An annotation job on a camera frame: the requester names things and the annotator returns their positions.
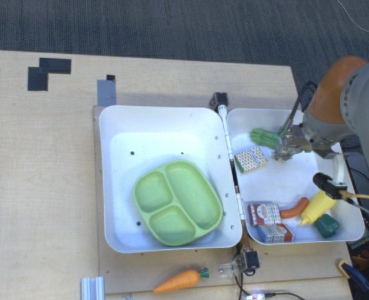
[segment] small box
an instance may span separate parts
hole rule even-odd
[[[236,153],[235,161],[241,173],[248,173],[268,162],[259,147]]]
[[[280,223],[279,207],[273,202],[252,203],[248,206],[252,225]]]
[[[291,243],[295,240],[295,234],[284,223],[261,225],[257,231],[265,243]]]

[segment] toy carrot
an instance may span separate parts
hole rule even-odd
[[[207,268],[204,268],[200,272],[192,269],[183,271],[160,284],[158,287],[154,289],[154,292],[164,293],[166,291],[174,291],[184,288],[190,288],[198,283],[200,277],[204,278],[210,277]]]

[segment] blue handle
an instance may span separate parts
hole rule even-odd
[[[361,291],[365,293],[369,290],[369,282],[361,274],[360,271],[358,271],[357,269],[355,269],[354,267],[350,266],[347,263],[343,263],[341,267],[344,269],[344,271],[346,271],[346,273],[350,276],[350,278],[357,283]]]

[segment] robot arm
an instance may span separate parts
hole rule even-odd
[[[274,157],[289,159],[298,152],[314,151],[332,158],[331,146],[351,134],[360,138],[369,167],[369,63],[354,56],[341,58],[328,70],[303,123],[289,127]]]

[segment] yellow cable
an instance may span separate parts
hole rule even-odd
[[[344,198],[369,199],[367,194],[351,193],[345,190],[340,190],[339,192]]]

